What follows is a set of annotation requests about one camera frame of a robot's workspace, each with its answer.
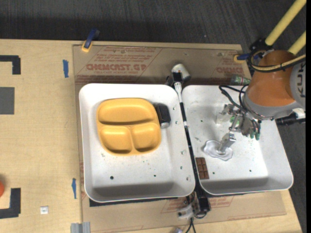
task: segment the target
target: black cable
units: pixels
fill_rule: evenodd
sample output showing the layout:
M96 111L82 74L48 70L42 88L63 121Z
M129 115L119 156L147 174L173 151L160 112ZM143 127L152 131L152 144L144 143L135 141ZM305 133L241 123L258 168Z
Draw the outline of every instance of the black cable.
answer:
M255 120L251 120L251 122L252 122L252 124L253 124L253 128L254 128L254 132L256 133L256 132L258 132L259 133L259 128L257 127L257 125L256 125L256 121Z
M195 194L194 194L194 192L191 193L191 196L192 196L191 202L193 202L193 201L195 200Z
M260 134L260 123L257 122L256 120L253 120L257 126L257 133Z
M190 219L189 227L188 227L188 229L187 229L187 231L185 233L188 233L190 231L192 225L193 225L193 218Z
M234 87L229 86L229 85L220 85L220 86L221 86L221 87L223 87L223 88L228 88L228 89L231 89L231 90L233 90L233 91L240 92L240 90L239 90L239 89L234 88Z
M238 89L235 89L235 88L233 88L233 87L231 87L231 86L227 86L227 85L220 85L218 88L220 89L220 91L222 92L222 94L224 94L228 99L229 99L229 101L233 104L233 105L235 105L237 108L239 108L241 111L243 111L244 113L246 113L247 111L244 109L244 108L242 108L240 105L238 105L233 99L232 99L232 97L229 95L229 93L227 93L224 89L223 89L223 87L224 88L229 88L230 87L230 89L234 89L234 90L236 90L237 92L240 92L240 90L238 90Z
M190 204L190 196L186 196L188 204Z
M250 63L250 66L258 71L258 72L276 72L276 71L280 71L280 70L285 70L289 67L293 67L299 63L302 63L304 61L306 61L306 57L305 56L300 56L300 57L297 57L296 61L294 61L295 59L293 59L291 63L289 64L286 64L283 66L284 63L281 63L281 64L278 64L278 65L270 65L270 66L258 66L258 65L255 65L254 62L253 62L253 59L254 59L254 56L256 56L260 51L256 52L256 53L253 53L249 56L249 63Z
M203 219L206 215L207 215L207 213L204 213L203 216L195 215L194 217L197 219Z
M244 108L244 109L245 109L245 106L244 106L243 101L242 101L242 93L245 93L245 92L243 92L243 89L244 89L245 87L247 87L247 86L248 86L248 84L244 85L244 86L241 88L240 92L239 92L239 101L240 101L240 105L241 105L241 107Z
M192 221L192 228L193 228L193 232L196 233L193 221Z

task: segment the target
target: black square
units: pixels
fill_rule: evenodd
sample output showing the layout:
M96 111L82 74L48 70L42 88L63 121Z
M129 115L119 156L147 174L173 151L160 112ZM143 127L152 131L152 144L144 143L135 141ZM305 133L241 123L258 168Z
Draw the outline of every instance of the black square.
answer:
M0 115L14 115L14 87L0 87Z

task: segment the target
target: yellow pole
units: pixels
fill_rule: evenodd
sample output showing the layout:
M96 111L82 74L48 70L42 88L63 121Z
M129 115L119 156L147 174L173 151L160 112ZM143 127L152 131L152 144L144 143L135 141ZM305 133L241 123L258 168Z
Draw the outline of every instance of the yellow pole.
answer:
M268 46L272 46L287 26L291 23L294 17L299 13L299 11L305 6L307 0L296 0L289 10L285 13L283 18L278 22L276 27L272 30L269 36L266 38L265 43Z
M298 52L305 46L307 39L307 31L296 40L296 42L288 49L288 52L298 54Z

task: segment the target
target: orange object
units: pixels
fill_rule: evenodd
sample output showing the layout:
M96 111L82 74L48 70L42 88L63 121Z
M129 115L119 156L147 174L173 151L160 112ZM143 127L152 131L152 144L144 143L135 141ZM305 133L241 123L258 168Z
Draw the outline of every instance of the orange object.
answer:
M2 196L3 193L4 193L4 185L0 181L0 197Z
M96 117L101 145L111 154L143 154L161 143L157 113L147 100L106 100L98 106Z
M294 59L296 56L285 50L275 50L265 55L259 66L272 66ZM261 106L284 106L295 102L290 87L290 77L293 67L284 71L255 71L247 88L249 99Z

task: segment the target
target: blue clamp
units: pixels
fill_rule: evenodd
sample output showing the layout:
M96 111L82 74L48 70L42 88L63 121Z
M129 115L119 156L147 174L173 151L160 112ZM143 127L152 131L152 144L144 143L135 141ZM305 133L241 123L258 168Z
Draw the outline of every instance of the blue clamp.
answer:
M245 60L247 60L250 56L250 53L244 53L244 54L240 54L240 55L234 55L233 56L233 60L237 63L243 63Z
M82 51L89 52L89 50L92 47L92 40L98 39L99 33L100 33L100 31L98 29L96 29L96 28L93 28L90 31L90 33L87 36L86 41L84 41L83 44L82 44L82 47L81 47Z

